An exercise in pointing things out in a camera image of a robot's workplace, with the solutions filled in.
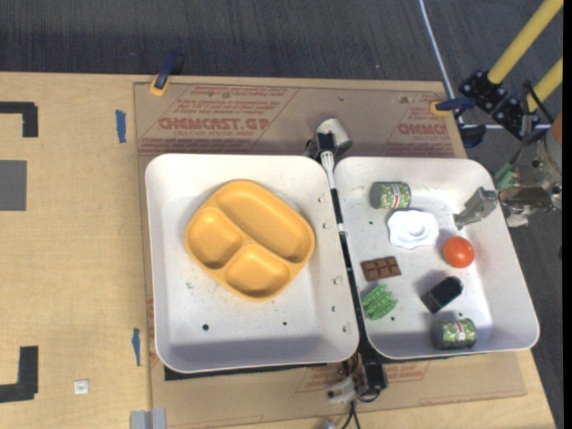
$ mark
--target soda can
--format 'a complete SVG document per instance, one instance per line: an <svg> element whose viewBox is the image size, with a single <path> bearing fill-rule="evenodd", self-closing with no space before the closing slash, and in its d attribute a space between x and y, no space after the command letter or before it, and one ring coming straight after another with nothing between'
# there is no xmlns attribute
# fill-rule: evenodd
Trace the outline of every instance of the soda can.
<svg viewBox="0 0 572 429"><path fill-rule="evenodd" d="M468 318L435 323L431 334L437 349L471 348L476 343L475 324Z"/></svg>
<svg viewBox="0 0 572 429"><path fill-rule="evenodd" d="M373 208L398 210L411 203L411 189L404 182L375 182L369 191Z"/></svg>

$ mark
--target blue tape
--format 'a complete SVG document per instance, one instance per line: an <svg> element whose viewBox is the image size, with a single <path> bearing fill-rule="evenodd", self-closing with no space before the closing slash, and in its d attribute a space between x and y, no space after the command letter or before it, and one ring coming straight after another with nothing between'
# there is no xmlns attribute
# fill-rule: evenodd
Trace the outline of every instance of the blue tape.
<svg viewBox="0 0 572 429"><path fill-rule="evenodd" d="M125 143L125 134L127 133L127 123L125 122L125 113L121 110L115 110L115 126L117 128L117 137L120 143Z"/></svg>
<svg viewBox="0 0 572 429"><path fill-rule="evenodd" d="M135 351L135 359L137 360L137 367L141 367L141 340L139 339L138 328L133 329L131 344L133 345L133 351Z"/></svg>

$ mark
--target yellow divided plate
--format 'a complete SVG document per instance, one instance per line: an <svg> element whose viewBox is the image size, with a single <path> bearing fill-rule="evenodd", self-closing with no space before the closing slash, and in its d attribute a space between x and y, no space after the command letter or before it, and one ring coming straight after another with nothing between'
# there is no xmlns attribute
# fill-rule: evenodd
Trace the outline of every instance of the yellow divided plate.
<svg viewBox="0 0 572 429"><path fill-rule="evenodd" d="M264 301L283 291L307 263L315 238L307 221L253 181L231 181L193 215L190 256L225 288Z"/></svg>

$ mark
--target yellow bar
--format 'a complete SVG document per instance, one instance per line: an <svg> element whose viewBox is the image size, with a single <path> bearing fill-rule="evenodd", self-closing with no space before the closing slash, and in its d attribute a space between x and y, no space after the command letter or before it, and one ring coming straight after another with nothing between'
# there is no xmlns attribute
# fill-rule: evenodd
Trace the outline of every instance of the yellow bar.
<svg viewBox="0 0 572 429"><path fill-rule="evenodd" d="M560 10L564 0L544 0L536 13L528 20L525 27L520 30L517 37L490 69L487 78L493 84L501 84L515 64L525 54L528 48L538 38L544 28Z"/></svg>
<svg viewBox="0 0 572 429"><path fill-rule="evenodd" d="M561 57L551 69L548 70L548 73L544 75L536 86L534 86L534 93L538 96L538 99L543 102L546 100L555 88L559 86L562 82L562 75L564 71L564 57ZM538 108L538 105L533 99L531 94L526 96L526 102L528 103L528 111L533 113Z"/></svg>

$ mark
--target red ball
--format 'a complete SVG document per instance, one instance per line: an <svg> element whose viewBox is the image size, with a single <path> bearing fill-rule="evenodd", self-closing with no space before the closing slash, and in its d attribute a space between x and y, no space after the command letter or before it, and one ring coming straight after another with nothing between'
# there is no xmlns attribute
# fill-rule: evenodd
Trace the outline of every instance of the red ball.
<svg viewBox="0 0 572 429"><path fill-rule="evenodd" d="M451 237L443 245L443 255L455 268L465 268L475 260L473 245L463 237Z"/></svg>

